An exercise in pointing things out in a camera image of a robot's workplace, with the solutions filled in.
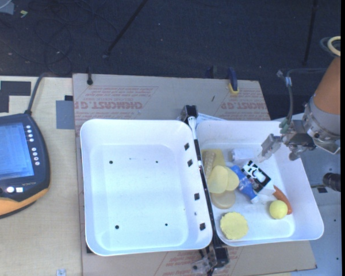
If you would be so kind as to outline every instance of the dark floor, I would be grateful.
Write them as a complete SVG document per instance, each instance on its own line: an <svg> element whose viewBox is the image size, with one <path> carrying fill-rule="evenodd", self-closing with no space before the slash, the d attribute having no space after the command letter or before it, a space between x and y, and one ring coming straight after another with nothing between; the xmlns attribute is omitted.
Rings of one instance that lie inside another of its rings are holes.
<svg viewBox="0 0 345 276"><path fill-rule="evenodd" d="M123 32L143 1L12 0L11 12L0 9L0 75L90 68L203 78L215 66L215 78L226 78L232 67L238 79L260 82L275 119L289 110L277 71L302 69L291 72L294 114L302 113L333 59L323 42L341 32L341 0L148 0Z"/></svg>

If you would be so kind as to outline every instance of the orange carrot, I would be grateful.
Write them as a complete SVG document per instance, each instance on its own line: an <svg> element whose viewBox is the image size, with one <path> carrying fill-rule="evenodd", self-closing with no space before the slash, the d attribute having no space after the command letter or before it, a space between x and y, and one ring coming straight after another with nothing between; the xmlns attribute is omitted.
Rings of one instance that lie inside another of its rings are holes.
<svg viewBox="0 0 345 276"><path fill-rule="evenodd" d="M274 185L274 189L276 190L274 192L274 197L276 197L278 200L283 201L284 203L286 203L287 205L287 214L291 214L293 212L292 209L292 205L290 204L288 198L286 197L286 195L284 195L284 193Z"/></svg>

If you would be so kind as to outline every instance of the screen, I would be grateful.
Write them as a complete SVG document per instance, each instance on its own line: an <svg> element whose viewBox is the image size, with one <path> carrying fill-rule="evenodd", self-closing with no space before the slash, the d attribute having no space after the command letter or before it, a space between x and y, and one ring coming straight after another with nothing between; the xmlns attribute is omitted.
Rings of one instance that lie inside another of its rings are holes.
<svg viewBox="0 0 345 276"><path fill-rule="evenodd" d="M0 180L32 175L23 124L0 126Z"/></svg>

